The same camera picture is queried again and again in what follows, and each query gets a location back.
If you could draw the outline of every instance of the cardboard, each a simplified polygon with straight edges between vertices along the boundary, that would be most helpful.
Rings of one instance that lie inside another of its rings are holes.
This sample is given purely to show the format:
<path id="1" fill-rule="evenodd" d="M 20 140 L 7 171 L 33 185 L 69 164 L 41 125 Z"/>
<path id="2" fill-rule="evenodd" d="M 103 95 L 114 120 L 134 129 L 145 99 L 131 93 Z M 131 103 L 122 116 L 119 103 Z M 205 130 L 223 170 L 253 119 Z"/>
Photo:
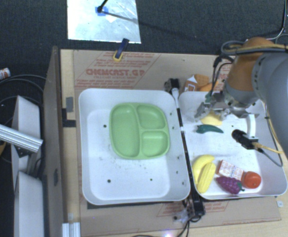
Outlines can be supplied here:
<path id="1" fill-rule="evenodd" d="M 77 99 L 88 87 L 134 88 L 162 90 L 169 78 L 179 78 L 181 91 L 187 78 L 197 73 L 208 77 L 212 74 L 215 56 L 126 52 L 120 63 L 112 60 L 113 52 L 62 50 L 62 107 L 66 99 L 76 103 L 66 113 L 68 120 L 77 117 Z M 137 204 L 97 207 L 87 203 L 81 192 L 81 163 L 79 123 L 65 127 L 64 133 L 64 182 L 68 221 L 80 221 L 81 236 L 111 236 L 181 229 L 182 222 L 174 216 L 183 210 L 182 202 Z M 205 203 L 206 215 L 190 227 L 205 227 L 250 222 L 278 221 L 281 219 L 273 197 L 247 198 Z"/>

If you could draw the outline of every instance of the gray panel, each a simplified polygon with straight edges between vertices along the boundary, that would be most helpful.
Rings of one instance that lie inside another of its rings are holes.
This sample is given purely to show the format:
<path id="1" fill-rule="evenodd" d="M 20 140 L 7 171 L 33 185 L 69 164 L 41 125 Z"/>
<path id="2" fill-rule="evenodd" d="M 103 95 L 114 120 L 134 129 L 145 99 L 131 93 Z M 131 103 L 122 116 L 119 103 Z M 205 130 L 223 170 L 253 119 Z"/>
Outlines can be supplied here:
<path id="1" fill-rule="evenodd" d="M 43 93 L 44 144 L 49 236 L 61 237 L 64 222 L 60 152 L 62 141 L 61 85 L 58 48 L 53 47 Z"/>

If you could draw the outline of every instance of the white tray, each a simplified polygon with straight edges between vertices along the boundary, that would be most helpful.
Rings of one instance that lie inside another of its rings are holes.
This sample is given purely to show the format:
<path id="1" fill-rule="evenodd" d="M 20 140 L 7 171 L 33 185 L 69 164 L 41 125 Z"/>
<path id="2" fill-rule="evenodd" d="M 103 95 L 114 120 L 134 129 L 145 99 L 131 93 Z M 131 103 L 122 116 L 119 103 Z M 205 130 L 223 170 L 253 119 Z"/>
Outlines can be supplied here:
<path id="1" fill-rule="evenodd" d="M 213 199 L 248 198 L 277 196 L 286 192 L 288 182 L 282 167 L 276 166 L 271 160 L 256 150 L 247 150 L 237 143 L 231 136 L 235 129 L 247 132 L 247 122 L 245 118 L 237 118 L 234 115 L 227 116 L 220 129 L 224 133 L 206 132 L 196 133 L 197 125 L 200 121 L 194 121 L 196 110 L 205 101 L 207 92 L 184 92 L 180 95 L 179 104 L 182 114 L 182 121 L 185 130 L 185 138 L 188 147 L 191 165 L 195 159 L 204 154 L 215 157 L 213 161 L 216 166 L 222 159 L 238 166 L 244 171 L 254 171 L 261 176 L 262 182 L 256 189 L 246 189 L 238 195 L 232 195 L 223 191 L 216 181 L 212 181 L 209 189 L 200 194 L 202 197 Z M 273 140 L 269 132 L 265 119 L 264 106 L 261 101 L 257 101 L 255 106 L 247 109 L 248 112 L 259 114 L 256 120 L 256 137 L 265 146 L 274 148 Z M 276 162 L 280 163 L 278 154 L 266 151 Z"/>
<path id="2" fill-rule="evenodd" d="M 165 114 L 170 148 L 162 157 L 123 159 L 112 149 L 109 115 L 120 103 L 158 106 Z M 79 96 L 82 190 L 92 204 L 175 201 L 185 199 L 190 182 L 173 97 L 157 90 L 87 89 Z"/>

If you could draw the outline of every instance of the small can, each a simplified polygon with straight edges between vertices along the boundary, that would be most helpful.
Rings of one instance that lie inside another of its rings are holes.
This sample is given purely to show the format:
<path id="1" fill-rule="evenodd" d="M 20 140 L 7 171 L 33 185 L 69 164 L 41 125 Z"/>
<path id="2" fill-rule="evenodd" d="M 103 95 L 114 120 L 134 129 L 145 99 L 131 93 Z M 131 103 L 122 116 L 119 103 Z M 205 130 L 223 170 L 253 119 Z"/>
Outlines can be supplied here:
<path id="1" fill-rule="evenodd" d="M 0 70 L 0 80 L 6 79 L 10 77 L 10 70 L 9 68 L 4 68 Z"/>

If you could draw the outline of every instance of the red tomato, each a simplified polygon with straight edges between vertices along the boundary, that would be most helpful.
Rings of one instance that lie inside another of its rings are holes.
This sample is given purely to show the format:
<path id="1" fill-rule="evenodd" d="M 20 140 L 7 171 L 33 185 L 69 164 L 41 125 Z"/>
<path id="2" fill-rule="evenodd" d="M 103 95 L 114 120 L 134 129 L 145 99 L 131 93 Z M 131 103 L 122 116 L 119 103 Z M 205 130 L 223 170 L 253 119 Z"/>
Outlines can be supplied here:
<path id="1" fill-rule="evenodd" d="M 261 176 L 255 172 L 248 171 L 243 179 L 243 185 L 249 189 L 257 188 L 261 183 Z"/>

